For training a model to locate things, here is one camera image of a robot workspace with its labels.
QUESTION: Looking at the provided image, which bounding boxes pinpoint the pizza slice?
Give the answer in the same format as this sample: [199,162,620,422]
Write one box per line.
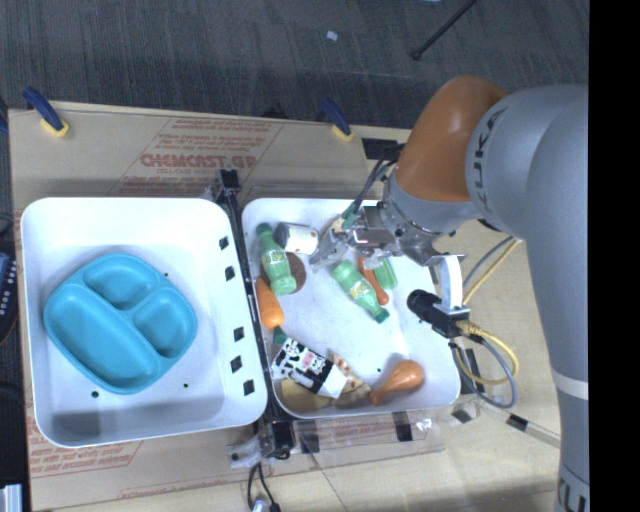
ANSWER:
[329,351,373,407]

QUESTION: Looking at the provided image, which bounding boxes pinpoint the orange carrot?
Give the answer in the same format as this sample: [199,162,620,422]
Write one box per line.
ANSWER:
[255,276,289,346]

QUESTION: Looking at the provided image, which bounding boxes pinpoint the brown chicken drumstick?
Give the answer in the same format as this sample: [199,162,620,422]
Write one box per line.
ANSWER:
[369,359,426,407]

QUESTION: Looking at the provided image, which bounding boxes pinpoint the white can with grey cap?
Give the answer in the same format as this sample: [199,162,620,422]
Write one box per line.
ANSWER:
[273,221,320,256]

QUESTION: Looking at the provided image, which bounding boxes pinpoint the black and white cow carton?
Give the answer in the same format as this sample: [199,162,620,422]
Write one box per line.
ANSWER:
[269,337,349,400]

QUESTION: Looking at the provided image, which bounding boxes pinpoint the brown round biscuit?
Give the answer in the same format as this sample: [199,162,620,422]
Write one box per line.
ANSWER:
[259,251,308,294]

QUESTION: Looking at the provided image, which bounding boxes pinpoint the brown cardboard board red print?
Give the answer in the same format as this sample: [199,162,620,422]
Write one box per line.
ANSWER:
[7,99,451,512]

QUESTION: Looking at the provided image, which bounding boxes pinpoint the green plastic bottle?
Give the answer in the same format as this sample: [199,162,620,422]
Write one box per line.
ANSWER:
[373,256,399,291]
[330,259,392,325]
[255,222,298,297]

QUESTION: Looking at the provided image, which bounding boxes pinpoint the white plastic tray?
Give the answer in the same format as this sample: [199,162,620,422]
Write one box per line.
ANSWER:
[19,196,268,449]
[241,197,462,420]

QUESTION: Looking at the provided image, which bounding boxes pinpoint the blue divided plate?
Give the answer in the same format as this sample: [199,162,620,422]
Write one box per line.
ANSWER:
[43,253,199,396]

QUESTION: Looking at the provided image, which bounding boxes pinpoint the black cylinder on white bracket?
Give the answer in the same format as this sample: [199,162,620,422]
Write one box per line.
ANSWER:
[406,253,472,340]

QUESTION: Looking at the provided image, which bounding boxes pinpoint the tan bread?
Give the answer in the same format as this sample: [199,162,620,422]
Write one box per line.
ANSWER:
[276,378,334,414]

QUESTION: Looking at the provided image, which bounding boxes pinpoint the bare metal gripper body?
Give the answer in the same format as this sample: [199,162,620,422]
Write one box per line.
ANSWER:
[348,201,454,271]

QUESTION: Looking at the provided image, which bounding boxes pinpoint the black block with thin wires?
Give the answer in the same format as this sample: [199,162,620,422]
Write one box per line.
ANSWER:
[256,419,297,460]
[218,168,243,202]

